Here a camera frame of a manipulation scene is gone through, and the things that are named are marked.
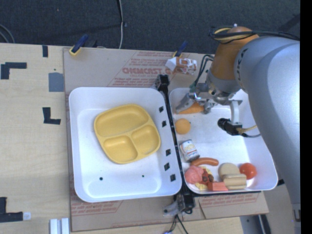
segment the white tray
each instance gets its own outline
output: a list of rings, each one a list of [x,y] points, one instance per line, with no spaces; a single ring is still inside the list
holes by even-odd
[[[234,163],[239,166],[242,163],[250,162],[257,168],[257,176],[247,180],[247,188],[244,190],[230,190],[227,192],[200,191],[195,185],[187,183],[189,189],[197,194],[216,193],[237,193],[246,191],[271,190],[277,185],[278,177],[271,153],[264,143],[262,137],[246,138],[242,136],[231,136],[218,127],[217,121],[220,118],[231,119],[229,106],[217,105],[211,109],[207,115],[196,114],[176,114],[175,108],[182,98],[188,93],[188,88],[177,88],[169,94],[171,111],[174,122],[179,118],[186,118],[191,123],[191,130],[185,134],[176,134],[178,144],[191,139],[201,157],[211,157],[219,160],[219,165],[225,162]],[[233,99],[243,100],[239,106],[240,122],[243,127],[248,128],[255,125],[252,116],[248,95],[240,90]],[[258,129],[247,132],[249,135],[258,134]],[[182,168],[185,172],[190,163],[181,156]],[[218,175],[219,166],[207,166],[213,173],[215,180],[221,181]]]
[[[113,163],[95,135],[95,117],[108,109],[134,103],[153,119],[158,151],[129,164]],[[176,194],[182,186],[164,98],[152,88],[80,87],[69,95],[70,127],[77,195],[101,202]]]

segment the table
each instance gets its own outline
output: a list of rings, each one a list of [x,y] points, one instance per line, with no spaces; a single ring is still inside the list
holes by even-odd
[[[10,67],[0,79],[0,196],[7,197],[7,212],[31,213],[30,220],[0,223],[0,233],[48,233],[50,219],[71,217],[65,94],[51,93],[48,86],[49,73],[63,74],[63,47],[4,43],[0,53],[1,65]],[[27,68],[15,68],[16,62]],[[44,124],[43,108],[60,123]],[[170,226],[79,233],[159,234]],[[189,233],[243,233],[239,217],[185,221],[184,226]],[[179,224],[178,233],[184,233]]]

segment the tomato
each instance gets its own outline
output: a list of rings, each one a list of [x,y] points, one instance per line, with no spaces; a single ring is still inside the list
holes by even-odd
[[[257,175],[257,170],[251,163],[244,163],[239,167],[241,174],[246,175],[247,179],[252,179]]]

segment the pink toy food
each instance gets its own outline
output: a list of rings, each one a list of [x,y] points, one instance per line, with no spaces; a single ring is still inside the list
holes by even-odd
[[[204,170],[198,166],[190,166],[189,169],[184,173],[186,182],[195,184],[202,181],[202,175]]]

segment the white can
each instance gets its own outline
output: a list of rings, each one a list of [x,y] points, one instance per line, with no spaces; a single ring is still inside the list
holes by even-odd
[[[192,162],[193,160],[200,157],[191,139],[188,139],[185,142],[181,143],[179,147],[180,151],[184,155],[184,159],[186,162]]]

